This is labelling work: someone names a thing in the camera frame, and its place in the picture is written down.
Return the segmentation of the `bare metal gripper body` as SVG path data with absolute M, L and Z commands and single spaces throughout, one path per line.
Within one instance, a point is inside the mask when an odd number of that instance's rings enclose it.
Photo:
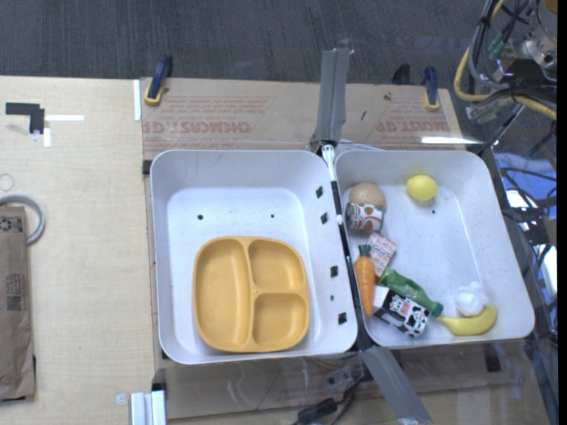
M 555 37 L 546 35 L 526 36 L 511 43 L 513 49 L 512 71 L 524 78 L 557 82 L 557 44 Z

